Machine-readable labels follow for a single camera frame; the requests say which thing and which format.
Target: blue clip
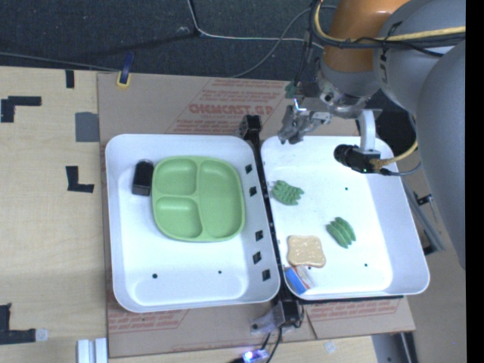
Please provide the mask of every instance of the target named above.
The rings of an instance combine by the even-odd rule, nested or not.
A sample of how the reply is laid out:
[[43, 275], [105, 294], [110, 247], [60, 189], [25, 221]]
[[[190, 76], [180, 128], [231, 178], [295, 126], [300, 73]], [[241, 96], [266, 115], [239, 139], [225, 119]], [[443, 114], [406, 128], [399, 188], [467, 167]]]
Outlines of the blue clip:
[[124, 60], [123, 70], [118, 73], [116, 84], [119, 88], [126, 89], [129, 87], [131, 81], [131, 75], [129, 71], [131, 70], [131, 65], [133, 65], [133, 59], [135, 58], [135, 53], [133, 51], [128, 51]]

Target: cardboard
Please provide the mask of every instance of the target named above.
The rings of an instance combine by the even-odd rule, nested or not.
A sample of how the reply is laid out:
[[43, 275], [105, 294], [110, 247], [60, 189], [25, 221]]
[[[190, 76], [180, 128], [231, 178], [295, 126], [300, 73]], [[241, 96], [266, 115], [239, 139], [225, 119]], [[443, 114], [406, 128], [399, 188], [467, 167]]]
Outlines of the cardboard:
[[[281, 127], [290, 104], [284, 90], [288, 82], [133, 74], [129, 87], [121, 89], [116, 86], [116, 77], [116, 73], [98, 74], [110, 357], [259, 346], [266, 335], [253, 334], [250, 322], [267, 313], [270, 302], [143, 315], [127, 312], [116, 302], [111, 283], [104, 149], [112, 137], [122, 133], [239, 135], [246, 114], [261, 116], [260, 138], [265, 140]], [[358, 135], [358, 131], [354, 121], [335, 118], [312, 134]], [[414, 330], [405, 297], [325, 302], [304, 308], [302, 326], [286, 332], [283, 343]]]

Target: dark floor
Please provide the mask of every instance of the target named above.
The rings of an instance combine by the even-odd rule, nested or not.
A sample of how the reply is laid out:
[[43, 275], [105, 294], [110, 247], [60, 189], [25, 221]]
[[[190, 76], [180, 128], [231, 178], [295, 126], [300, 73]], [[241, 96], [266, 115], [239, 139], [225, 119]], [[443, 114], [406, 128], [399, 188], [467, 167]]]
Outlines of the dark floor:
[[[311, 0], [193, 0], [200, 29], [223, 37], [278, 38]], [[335, 5], [338, 0], [327, 0]], [[238, 76], [275, 40], [215, 39], [195, 30], [187, 0], [0, 0], [0, 65], [119, 70], [135, 52], [136, 73]], [[327, 10], [329, 23], [331, 10]], [[287, 31], [302, 38], [303, 15]], [[284, 41], [242, 77], [291, 80], [301, 42]], [[309, 79], [312, 66], [303, 78]], [[369, 106], [384, 109], [378, 132], [396, 154], [414, 138], [407, 116], [381, 92]]]

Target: toy bread slice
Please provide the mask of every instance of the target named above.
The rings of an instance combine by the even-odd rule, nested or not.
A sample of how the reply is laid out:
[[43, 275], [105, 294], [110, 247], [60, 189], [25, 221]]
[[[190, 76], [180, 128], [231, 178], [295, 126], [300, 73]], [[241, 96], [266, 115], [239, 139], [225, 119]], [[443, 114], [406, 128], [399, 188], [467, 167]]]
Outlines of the toy bread slice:
[[292, 266], [322, 268], [326, 264], [321, 241], [315, 235], [291, 235], [287, 239], [287, 261]]

